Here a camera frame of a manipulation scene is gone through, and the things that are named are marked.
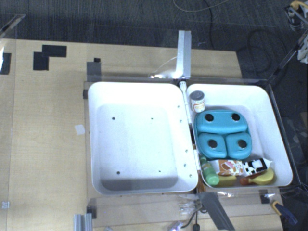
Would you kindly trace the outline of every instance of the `can lid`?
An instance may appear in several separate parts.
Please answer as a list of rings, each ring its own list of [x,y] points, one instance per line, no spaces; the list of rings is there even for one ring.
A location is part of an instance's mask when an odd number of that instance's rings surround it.
[[[204,93],[200,90],[195,90],[189,95],[192,100],[202,100],[204,98]]]

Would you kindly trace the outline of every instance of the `clear plastic film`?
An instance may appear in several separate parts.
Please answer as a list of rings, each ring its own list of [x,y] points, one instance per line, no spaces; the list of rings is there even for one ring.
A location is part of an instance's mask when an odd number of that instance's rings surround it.
[[[6,230],[13,127],[16,26],[24,15],[0,14],[0,230]]]

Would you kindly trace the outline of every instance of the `teal object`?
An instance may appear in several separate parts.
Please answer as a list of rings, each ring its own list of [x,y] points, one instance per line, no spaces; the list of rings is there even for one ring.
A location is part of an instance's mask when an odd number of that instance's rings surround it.
[[[203,111],[196,115],[193,129],[199,151],[209,160],[243,160],[251,154],[248,123],[239,112],[226,109]]]
[[[227,147],[223,136],[219,134],[200,133],[198,135],[199,151],[207,158],[226,158]]]
[[[249,157],[252,150],[251,137],[248,133],[235,133],[226,136],[228,156],[237,160]]]
[[[229,134],[248,129],[245,118],[231,110],[208,110],[199,113],[195,119],[198,132]]]

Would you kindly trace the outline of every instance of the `white sticker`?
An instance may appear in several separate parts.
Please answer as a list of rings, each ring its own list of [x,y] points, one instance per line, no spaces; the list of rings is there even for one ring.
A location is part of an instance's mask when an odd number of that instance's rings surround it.
[[[10,208],[10,201],[8,201],[8,202],[3,201],[2,202],[2,209],[8,209],[8,208]]]
[[[83,127],[82,124],[76,125],[75,129],[76,129],[77,135],[81,135],[81,134],[85,134],[86,133],[85,128]]]

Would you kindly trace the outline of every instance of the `tin can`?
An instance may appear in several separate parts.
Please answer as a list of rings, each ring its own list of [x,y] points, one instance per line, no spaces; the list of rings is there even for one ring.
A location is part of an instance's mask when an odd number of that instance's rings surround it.
[[[192,110],[200,113],[205,110],[204,93],[200,90],[195,90],[189,95],[192,103]]]

